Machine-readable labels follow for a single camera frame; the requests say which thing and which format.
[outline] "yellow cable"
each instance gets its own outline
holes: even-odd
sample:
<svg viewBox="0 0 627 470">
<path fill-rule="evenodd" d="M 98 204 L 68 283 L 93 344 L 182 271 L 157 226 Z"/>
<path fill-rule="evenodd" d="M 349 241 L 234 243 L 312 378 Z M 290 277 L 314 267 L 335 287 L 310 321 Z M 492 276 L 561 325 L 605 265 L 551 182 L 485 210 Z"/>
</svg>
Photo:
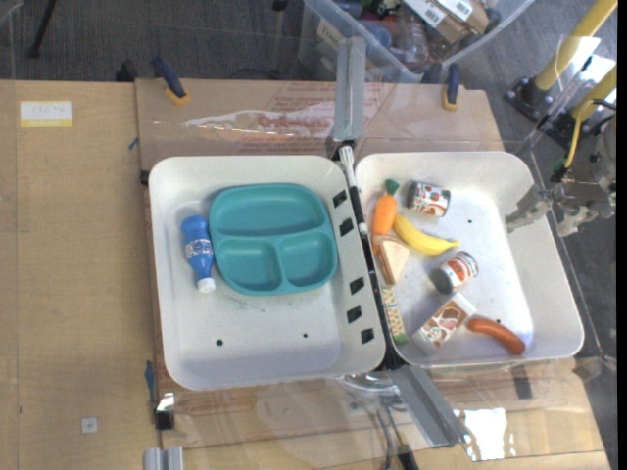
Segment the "yellow cable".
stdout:
<svg viewBox="0 0 627 470">
<path fill-rule="evenodd" d="M 577 118 L 575 119 L 575 128 L 572 131 L 572 140 L 570 142 L 570 150 L 568 151 L 568 157 L 566 158 L 566 162 L 564 163 L 564 168 L 570 168 L 572 165 L 572 161 L 575 160 L 575 152 L 577 151 L 577 145 L 579 144 L 579 132 L 581 130 L 581 122 L 583 121 L 583 114 L 590 105 L 592 105 L 595 101 L 593 99 L 589 99 L 586 101 L 579 113 L 577 114 Z"/>
</svg>

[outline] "cable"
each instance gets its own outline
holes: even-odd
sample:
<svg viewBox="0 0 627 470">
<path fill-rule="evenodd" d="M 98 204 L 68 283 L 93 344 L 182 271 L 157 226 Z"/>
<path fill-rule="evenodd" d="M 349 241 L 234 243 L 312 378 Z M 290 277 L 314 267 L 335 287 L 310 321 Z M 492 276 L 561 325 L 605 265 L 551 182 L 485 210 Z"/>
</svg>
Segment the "cable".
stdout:
<svg viewBox="0 0 627 470">
<path fill-rule="evenodd" d="M 572 162 L 575 160 L 575 152 L 577 151 L 577 146 L 579 145 L 579 132 L 581 131 L 581 123 L 583 122 L 583 113 L 590 105 L 603 105 L 606 108 L 616 110 L 615 105 L 612 105 L 603 99 L 589 99 L 582 105 L 577 114 L 577 118 L 575 119 L 575 128 L 572 131 L 572 140 L 570 142 L 570 149 L 568 150 L 566 162 L 564 163 L 564 169 L 570 169 Z"/>
<path fill-rule="evenodd" d="M 418 470 L 418 464 L 413 457 L 413 451 L 411 449 L 411 446 L 407 443 L 405 437 L 403 437 L 403 434 L 399 432 L 399 427 L 394 421 L 394 416 L 392 415 L 392 411 L 390 411 L 390 404 L 391 402 L 385 402 L 384 407 L 386 412 L 388 413 L 388 418 L 390 419 L 390 424 L 392 425 L 394 433 L 396 434 L 397 441 L 399 442 L 397 458 L 399 458 L 399 461 L 401 462 L 405 470 Z"/>
<path fill-rule="evenodd" d="M 614 115 L 610 115 L 609 117 L 605 117 L 603 118 L 601 121 L 597 122 L 593 127 L 591 127 L 591 129 L 586 132 L 586 134 L 584 134 L 583 136 L 581 136 L 579 142 L 581 143 L 584 139 L 587 139 L 591 136 L 598 136 L 601 128 L 608 123 L 609 121 L 611 121 L 614 118 Z"/>
<path fill-rule="evenodd" d="M 230 74 L 228 77 L 229 78 L 233 78 L 235 77 L 238 73 L 244 73 L 244 72 L 250 72 L 250 73 L 257 73 L 257 74 L 262 74 L 267 76 L 269 79 L 271 80 L 280 80 L 281 77 L 279 76 L 278 73 L 274 72 L 274 71 L 266 71 L 266 70 L 260 70 L 258 68 L 240 68 L 239 70 L 235 70 L 232 74 Z"/>
<path fill-rule="evenodd" d="M 381 417 L 381 413 L 379 409 L 376 410 L 376 417 L 379 420 L 379 425 L 381 425 L 381 429 L 383 430 L 383 434 L 385 435 L 385 440 L 387 444 L 386 454 L 385 454 L 385 463 L 383 464 L 384 470 L 389 470 L 390 465 L 392 464 L 392 437 L 390 436 L 390 431 L 388 427 L 385 425 L 383 418 Z"/>
</svg>

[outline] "gray carpet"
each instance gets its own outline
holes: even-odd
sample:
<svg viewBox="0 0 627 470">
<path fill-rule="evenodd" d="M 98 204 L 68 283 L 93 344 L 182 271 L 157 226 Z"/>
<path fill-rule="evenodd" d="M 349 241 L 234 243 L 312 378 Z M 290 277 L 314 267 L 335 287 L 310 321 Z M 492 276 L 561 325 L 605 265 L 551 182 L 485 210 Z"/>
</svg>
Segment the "gray carpet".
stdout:
<svg viewBox="0 0 627 470">
<path fill-rule="evenodd" d="M 16 18 L 16 74 L 22 79 L 112 81 L 126 59 L 152 76 L 155 54 L 180 76 L 259 77 L 272 69 L 273 0 L 59 0 L 38 60 L 24 51 L 32 42 L 47 0 L 24 0 Z M 303 0 L 289 0 L 281 42 L 283 76 L 308 78 L 296 61 Z M 505 102 L 509 86 L 542 70 L 560 38 L 596 0 L 537 0 L 490 43 L 463 58 L 461 81 L 488 93 L 505 139 L 521 141 L 534 123 Z M 596 54 L 617 60 L 617 13 L 601 27 Z M 563 149 L 545 138 L 534 150 L 541 172 Z M 567 237 L 575 298 L 586 326 L 581 356 L 616 357 L 616 220 L 597 220 Z M 617 376 L 608 367 L 586 383 L 613 468 L 618 466 Z"/>
</svg>

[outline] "small can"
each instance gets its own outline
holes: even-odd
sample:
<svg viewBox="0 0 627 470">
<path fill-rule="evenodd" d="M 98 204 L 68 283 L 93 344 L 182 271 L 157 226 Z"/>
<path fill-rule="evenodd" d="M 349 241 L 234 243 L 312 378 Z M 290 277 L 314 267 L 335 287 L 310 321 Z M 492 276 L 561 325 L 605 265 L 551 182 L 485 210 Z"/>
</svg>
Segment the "small can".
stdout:
<svg viewBox="0 0 627 470">
<path fill-rule="evenodd" d="M 414 181 L 408 193 L 408 208 L 442 217 L 447 213 L 451 192 L 429 183 Z"/>
<path fill-rule="evenodd" d="M 477 311 L 465 296 L 454 295 L 431 315 L 411 338 L 426 354 L 436 352 Z"/>
<path fill-rule="evenodd" d="M 459 251 L 434 270 L 431 280 L 438 291 L 450 294 L 479 273 L 479 265 L 466 251 Z"/>
</svg>

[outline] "banana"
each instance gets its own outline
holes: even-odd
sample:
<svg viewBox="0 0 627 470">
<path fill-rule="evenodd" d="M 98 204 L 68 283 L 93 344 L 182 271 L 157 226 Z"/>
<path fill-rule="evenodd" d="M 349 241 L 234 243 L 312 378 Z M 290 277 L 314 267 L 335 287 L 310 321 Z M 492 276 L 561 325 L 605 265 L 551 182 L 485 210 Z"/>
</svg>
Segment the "banana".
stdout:
<svg viewBox="0 0 627 470">
<path fill-rule="evenodd" d="M 394 231 L 410 247 L 429 256 L 441 255 L 448 249 L 459 246 L 457 240 L 449 241 L 421 232 L 401 214 L 396 214 L 394 218 Z"/>
</svg>

